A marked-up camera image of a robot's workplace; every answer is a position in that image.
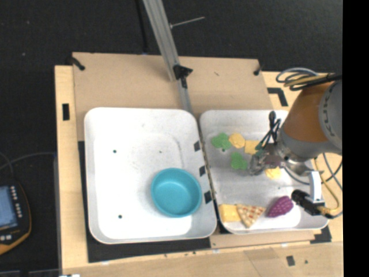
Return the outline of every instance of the purple toy food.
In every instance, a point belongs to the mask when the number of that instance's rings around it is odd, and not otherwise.
[[[269,218],[275,218],[280,215],[285,215],[293,208],[293,202],[288,196],[280,197],[270,208],[268,214]]]

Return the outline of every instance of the toy pizza slice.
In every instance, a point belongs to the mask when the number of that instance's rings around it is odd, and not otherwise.
[[[237,204],[237,212],[245,224],[250,228],[265,211],[264,207],[254,205]]]

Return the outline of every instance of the blue bowl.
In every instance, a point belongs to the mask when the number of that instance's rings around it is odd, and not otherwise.
[[[201,205],[198,181],[183,169],[164,169],[151,183],[151,196],[159,211],[181,218],[193,214]]]

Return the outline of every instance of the digital multimeter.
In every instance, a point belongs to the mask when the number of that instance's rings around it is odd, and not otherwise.
[[[0,254],[23,242],[31,232],[31,213],[22,186],[0,183]]]

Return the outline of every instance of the white tray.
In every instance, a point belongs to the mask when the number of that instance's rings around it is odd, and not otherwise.
[[[246,140],[261,140],[269,130],[269,113],[268,110],[213,110],[201,115],[200,127],[217,205],[241,203],[267,208],[276,198],[291,196],[295,189],[310,192],[309,186],[294,181],[284,170],[281,178],[274,180],[269,179],[264,173],[251,177],[247,176],[245,171],[234,170],[231,168],[231,153],[239,152],[248,161],[251,155],[246,155],[243,149],[236,148],[223,152],[212,145],[212,138],[222,132],[228,135],[240,133]],[[282,122],[288,114],[286,111],[276,113]],[[300,206],[295,205],[289,213],[277,218],[267,218],[264,213],[250,228],[246,228],[242,222],[222,224],[231,233],[248,234],[321,229],[327,223],[325,217],[311,216]]]
[[[217,224],[212,201],[184,218],[161,214],[150,196],[160,170],[177,167],[210,191],[195,118],[183,110],[94,108],[85,117],[88,219],[105,244],[205,238]]]

